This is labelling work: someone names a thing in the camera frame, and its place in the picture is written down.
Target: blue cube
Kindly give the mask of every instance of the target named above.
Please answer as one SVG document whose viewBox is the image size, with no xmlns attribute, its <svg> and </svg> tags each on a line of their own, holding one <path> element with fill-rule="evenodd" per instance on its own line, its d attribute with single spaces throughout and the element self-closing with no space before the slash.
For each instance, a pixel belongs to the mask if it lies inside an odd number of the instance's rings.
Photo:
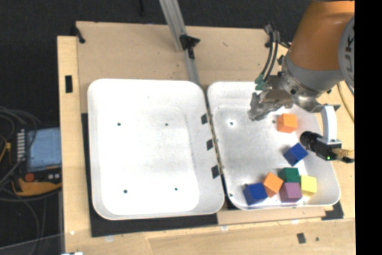
<svg viewBox="0 0 382 255">
<path fill-rule="evenodd" d="M 304 147 L 302 147 L 302 145 L 299 143 L 296 143 L 291 149 L 284 153 L 284 157 L 292 166 L 295 166 L 295 164 L 297 164 L 307 155 L 308 152 L 306 152 Z"/>
<path fill-rule="evenodd" d="M 246 185 L 243 193 L 248 205 L 261 202 L 268 197 L 263 183 Z"/>
</svg>

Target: block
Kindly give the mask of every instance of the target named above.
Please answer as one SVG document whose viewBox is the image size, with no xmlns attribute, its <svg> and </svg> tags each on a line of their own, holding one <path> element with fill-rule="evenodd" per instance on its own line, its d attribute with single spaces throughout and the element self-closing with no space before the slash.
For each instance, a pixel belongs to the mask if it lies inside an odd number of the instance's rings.
<svg viewBox="0 0 382 255">
<path fill-rule="evenodd" d="M 297 116 L 283 113 L 277 117 L 277 130 L 284 133 L 292 133 L 298 127 Z"/>
<path fill-rule="evenodd" d="M 280 179 L 277 175 L 273 174 L 272 172 L 269 172 L 263 180 L 263 185 L 268 197 L 272 197 L 275 194 L 277 194 L 283 182 L 284 181 Z"/>
<path fill-rule="evenodd" d="M 284 182 L 281 186 L 280 191 L 281 202 L 297 202 L 303 197 L 301 192 L 300 183 L 295 182 Z"/>
<path fill-rule="evenodd" d="M 317 192 L 317 178 L 314 176 L 300 176 L 301 192 L 304 196 L 312 196 Z"/>
<path fill-rule="evenodd" d="M 300 172 L 298 168 L 288 168 L 285 167 L 279 171 L 279 178 L 284 182 L 299 183 L 300 182 Z"/>
<path fill-rule="evenodd" d="M 263 183 L 246 185 L 243 193 L 248 205 L 262 202 L 268 197 Z"/>
<path fill-rule="evenodd" d="M 295 166 L 299 161 L 301 161 L 308 152 L 302 147 L 300 143 L 296 143 L 288 151 L 284 153 L 285 159 L 292 165 Z"/>
</svg>

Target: purple cube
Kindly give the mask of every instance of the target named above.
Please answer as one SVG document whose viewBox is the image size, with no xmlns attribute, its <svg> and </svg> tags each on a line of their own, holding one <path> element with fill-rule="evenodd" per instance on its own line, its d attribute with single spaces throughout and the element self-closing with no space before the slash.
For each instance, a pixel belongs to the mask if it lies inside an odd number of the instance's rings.
<svg viewBox="0 0 382 255">
<path fill-rule="evenodd" d="M 301 161 L 308 152 L 302 147 L 300 143 L 296 143 L 292 148 L 284 153 L 285 159 L 292 165 L 295 166 L 299 161 Z"/>
<path fill-rule="evenodd" d="M 279 194 L 281 202 L 297 202 L 303 197 L 300 183 L 296 182 L 284 182 Z"/>
<path fill-rule="evenodd" d="M 258 203 L 268 197 L 263 183 L 246 185 L 243 193 L 248 205 Z"/>
</svg>

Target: empty white tray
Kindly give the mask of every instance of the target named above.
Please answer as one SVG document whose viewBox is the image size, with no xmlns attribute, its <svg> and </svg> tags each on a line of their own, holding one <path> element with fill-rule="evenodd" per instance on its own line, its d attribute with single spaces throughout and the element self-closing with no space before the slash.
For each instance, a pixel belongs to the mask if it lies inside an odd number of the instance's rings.
<svg viewBox="0 0 382 255">
<path fill-rule="evenodd" d="M 331 162 L 308 151 L 304 159 L 291 166 L 283 156 L 300 141 L 304 131 L 322 134 L 316 114 L 295 105 L 291 109 L 282 107 L 261 121 L 251 121 L 247 112 L 254 88 L 253 82 L 216 82 L 207 92 L 217 150 L 232 204 L 241 210 L 335 204 L 340 198 L 340 187 Z M 277 131 L 276 120 L 282 113 L 297 115 L 298 129 L 295 132 Z M 295 167 L 300 174 L 316 177 L 317 192 L 295 203 L 281 203 L 279 194 L 276 194 L 263 202 L 248 205 L 243 195 L 244 185 L 262 182 L 268 172 L 277 174 L 284 167 Z"/>
<path fill-rule="evenodd" d="M 93 205 L 109 220 L 217 212 L 224 191 L 202 89 L 99 79 L 88 89 Z"/>
</svg>

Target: robotic arm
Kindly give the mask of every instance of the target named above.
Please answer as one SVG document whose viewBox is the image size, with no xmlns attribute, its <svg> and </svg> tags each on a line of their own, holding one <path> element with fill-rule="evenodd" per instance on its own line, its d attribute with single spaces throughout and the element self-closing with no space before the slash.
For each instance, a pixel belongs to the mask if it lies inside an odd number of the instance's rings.
<svg viewBox="0 0 382 255">
<path fill-rule="evenodd" d="M 275 43 L 274 61 L 278 43 L 281 42 L 279 33 L 270 26 L 266 26 L 265 31 L 271 37 L 270 53 Z M 262 120 L 268 113 L 282 106 L 291 108 L 293 104 L 308 112 L 320 112 L 324 136 L 303 134 L 301 142 L 311 150 L 316 148 L 315 152 L 322 158 L 339 156 L 341 142 L 335 138 L 337 122 L 335 115 L 332 115 L 339 105 L 321 105 L 317 98 L 340 81 L 345 80 L 350 88 L 354 87 L 354 37 L 354 0 L 312 0 L 286 56 L 279 59 L 281 71 L 277 75 L 268 73 L 266 76 L 263 71 L 256 79 L 249 118 L 252 121 Z M 312 146 L 313 139 L 315 143 L 322 142 L 324 145 Z M 346 156 L 341 158 L 346 162 L 353 161 Z"/>
</svg>

